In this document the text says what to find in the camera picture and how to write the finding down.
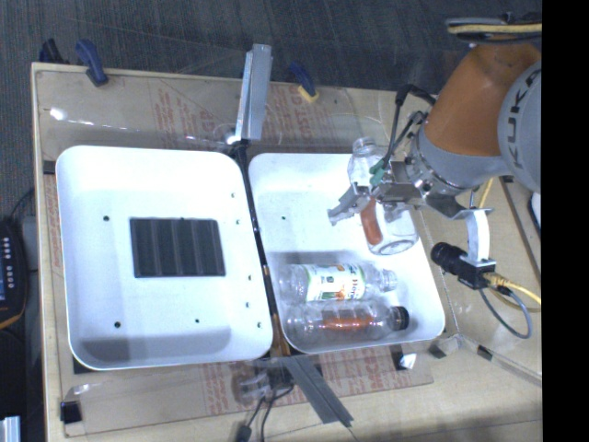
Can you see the clear bottle with black cap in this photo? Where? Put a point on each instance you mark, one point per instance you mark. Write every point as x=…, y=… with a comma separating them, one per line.
x=345, y=322

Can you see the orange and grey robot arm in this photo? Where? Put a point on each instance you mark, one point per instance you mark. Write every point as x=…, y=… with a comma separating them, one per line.
x=474, y=108

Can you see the clear open bottle orange label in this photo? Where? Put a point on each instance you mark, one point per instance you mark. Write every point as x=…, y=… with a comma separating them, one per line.
x=398, y=235

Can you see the black ribbed rectangular mat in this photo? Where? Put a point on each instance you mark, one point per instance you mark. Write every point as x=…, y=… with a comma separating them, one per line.
x=177, y=247

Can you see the brown cardboard board red print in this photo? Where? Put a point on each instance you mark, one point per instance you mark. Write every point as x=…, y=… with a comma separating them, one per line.
x=184, y=104

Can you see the white plastic tray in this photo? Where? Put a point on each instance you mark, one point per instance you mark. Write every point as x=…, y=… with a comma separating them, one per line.
x=303, y=210
x=161, y=311

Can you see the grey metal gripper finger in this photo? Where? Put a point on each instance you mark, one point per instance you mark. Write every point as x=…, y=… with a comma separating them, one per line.
x=346, y=198
x=355, y=209

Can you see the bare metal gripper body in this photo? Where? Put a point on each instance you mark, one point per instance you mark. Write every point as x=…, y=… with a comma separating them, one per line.
x=399, y=187

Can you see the clear bottle green white label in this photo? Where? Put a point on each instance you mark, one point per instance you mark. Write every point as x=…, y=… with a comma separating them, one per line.
x=333, y=282

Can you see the black cylinder on white bracket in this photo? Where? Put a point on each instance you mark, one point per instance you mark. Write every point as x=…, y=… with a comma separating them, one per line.
x=478, y=265

